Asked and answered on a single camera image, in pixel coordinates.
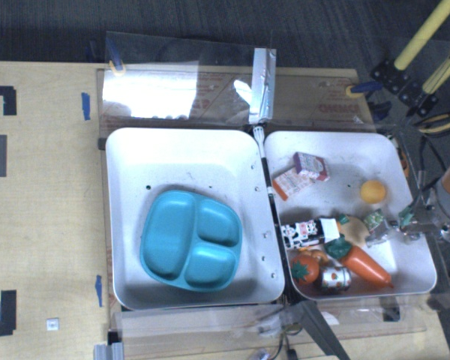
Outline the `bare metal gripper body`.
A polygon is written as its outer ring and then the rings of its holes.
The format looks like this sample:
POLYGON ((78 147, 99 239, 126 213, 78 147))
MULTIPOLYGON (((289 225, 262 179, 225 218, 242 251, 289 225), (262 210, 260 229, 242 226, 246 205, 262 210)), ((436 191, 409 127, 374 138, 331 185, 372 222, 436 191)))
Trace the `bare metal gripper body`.
POLYGON ((399 213, 398 229, 409 236, 431 234, 450 243, 450 198, 417 199, 399 213))

